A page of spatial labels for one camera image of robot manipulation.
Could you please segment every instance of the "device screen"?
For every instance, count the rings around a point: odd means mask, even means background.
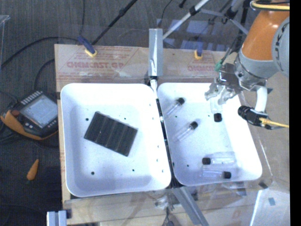
[[[20,113],[39,127],[44,128],[57,117],[57,104],[47,96],[41,95],[26,107],[22,108]]]

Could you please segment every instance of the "metal bracket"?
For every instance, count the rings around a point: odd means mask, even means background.
[[[67,226],[67,212],[47,212],[47,226]]]
[[[201,224],[202,226],[209,226],[187,187],[183,186],[180,188],[173,188],[172,190],[194,225]]]

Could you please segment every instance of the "plastic vial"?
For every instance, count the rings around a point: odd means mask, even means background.
[[[217,152],[208,154],[202,159],[203,165],[225,165],[230,166],[237,163],[234,152]]]
[[[218,104],[219,97],[220,96],[215,96],[209,99],[211,112],[214,115],[215,122],[222,121],[222,105]]]
[[[194,130],[198,127],[198,124],[193,121],[188,126],[183,127],[180,129],[174,136],[173,141],[182,141],[184,140],[188,135],[190,135]]]
[[[185,100],[182,97],[175,100],[174,103],[170,105],[170,107],[166,110],[165,118],[169,117],[171,114],[179,110],[181,108],[181,105],[183,105],[184,103]]]
[[[231,176],[232,176],[232,174],[229,171],[202,168],[201,177],[209,179],[209,180],[230,179]]]

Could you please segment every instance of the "white pole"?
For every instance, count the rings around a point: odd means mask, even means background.
[[[195,10],[198,11],[202,6],[205,5],[209,0],[201,0],[196,6]],[[174,26],[171,27],[170,30],[168,30],[164,35],[163,39],[165,39],[167,36],[169,36],[174,30],[176,30],[182,23],[184,23],[188,18],[191,17],[191,14],[186,14],[180,21],[178,21]]]
[[[261,86],[257,90],[257,102],[255,106],[255,110],[258,112],[264,112],[265,107],[268,100],[268,89],[266,87]]]

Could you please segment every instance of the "white tray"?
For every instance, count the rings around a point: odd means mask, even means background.
[[[66,184],[73,195],[160,190],[169,185],[171,172],[150,87],[68,84],[61,91],[61,103]],[[128,157],[84,139],[95,111],[138,129]]]
[[[158,97],[164,111],[179,97],[186,102],[181,110],[165,120],[174,175],[186,186],[212,183],[256,180],[262,174],[247,122],[237,113],[241,106],[238,97],[223,105],[222,121],[214,122],[210,102],[205,99],[209,83],[163,83],[158,87]],[[171,137],[181,127],[197,121],[199,126],[184,141],[175,143]],[[230,179],[207,180],[200,177],[202,158],[215,152],[234,151],[238,166]]]

